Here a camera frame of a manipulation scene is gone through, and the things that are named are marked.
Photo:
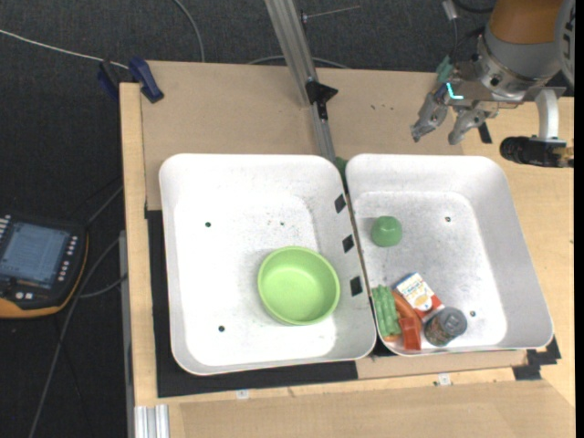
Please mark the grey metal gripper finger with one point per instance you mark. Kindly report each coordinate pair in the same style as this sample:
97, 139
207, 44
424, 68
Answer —
465, 126
431, 117

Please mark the green cup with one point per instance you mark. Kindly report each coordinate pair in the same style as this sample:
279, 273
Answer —
386, 232

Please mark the orange toy sausage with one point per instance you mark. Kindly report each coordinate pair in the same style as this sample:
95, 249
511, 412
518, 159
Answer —
405, 307

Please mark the dark small can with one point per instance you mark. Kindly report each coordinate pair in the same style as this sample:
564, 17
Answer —
445, 326

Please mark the white plastic tray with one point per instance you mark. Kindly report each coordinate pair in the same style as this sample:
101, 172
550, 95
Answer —
456, 263
237, 290

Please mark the brown flat board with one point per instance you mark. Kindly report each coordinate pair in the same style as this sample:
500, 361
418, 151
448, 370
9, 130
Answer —
228, 112

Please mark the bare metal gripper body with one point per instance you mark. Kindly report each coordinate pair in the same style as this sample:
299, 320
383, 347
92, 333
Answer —
483, 87

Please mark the red toy block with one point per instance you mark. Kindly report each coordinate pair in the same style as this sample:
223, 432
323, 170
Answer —
410, 333

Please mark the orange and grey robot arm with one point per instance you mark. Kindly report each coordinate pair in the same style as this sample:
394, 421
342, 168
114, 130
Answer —
524, 12

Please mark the green ridged toy vegetable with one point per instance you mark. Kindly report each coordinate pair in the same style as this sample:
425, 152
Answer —
385, 310

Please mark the green bowl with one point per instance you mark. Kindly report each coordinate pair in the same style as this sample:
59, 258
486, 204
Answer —
299, 285

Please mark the black cylinder on white bracket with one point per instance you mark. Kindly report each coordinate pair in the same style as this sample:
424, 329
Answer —
529, 151

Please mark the white and yellow carton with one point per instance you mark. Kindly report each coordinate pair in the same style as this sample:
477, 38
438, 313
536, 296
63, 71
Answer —
417, 290

